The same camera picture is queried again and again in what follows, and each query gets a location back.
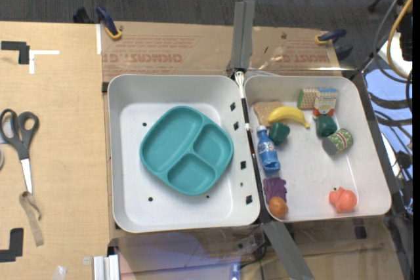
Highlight teal divided plate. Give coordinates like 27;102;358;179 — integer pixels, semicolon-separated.
138;105;235;197

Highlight tan bread slice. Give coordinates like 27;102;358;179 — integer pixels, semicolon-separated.
253;101;284;129

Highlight blue plastic bottle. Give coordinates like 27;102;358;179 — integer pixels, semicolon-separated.
255;125;282;174

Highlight brown cardboard board red print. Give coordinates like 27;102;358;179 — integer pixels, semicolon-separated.
100;21;406;280

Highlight dark green toy pepper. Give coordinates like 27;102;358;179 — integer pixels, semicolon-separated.
315;114;339;138
268;121;291;146

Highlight yellow banana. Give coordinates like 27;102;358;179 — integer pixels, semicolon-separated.
266;106;311;130

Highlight green patterned packet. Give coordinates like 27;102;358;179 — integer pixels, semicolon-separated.
297;87;320;110

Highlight purple grapes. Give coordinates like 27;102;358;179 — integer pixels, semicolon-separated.
262;176;288;205

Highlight white and orange carton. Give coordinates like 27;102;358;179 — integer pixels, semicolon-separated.
312;88;339;119

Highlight orange toy fruit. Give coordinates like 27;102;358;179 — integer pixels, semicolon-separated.
268;195;289;220

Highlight white plastic tray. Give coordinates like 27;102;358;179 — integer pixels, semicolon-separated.
243;75;392;224
107;74;262;234

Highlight green and white can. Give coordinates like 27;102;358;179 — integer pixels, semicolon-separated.
322;128;354;155

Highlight beige fabric strip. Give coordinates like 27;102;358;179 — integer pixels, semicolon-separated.
18;190;45;248

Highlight grey handled scissors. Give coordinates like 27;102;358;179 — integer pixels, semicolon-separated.
0;108;41;195

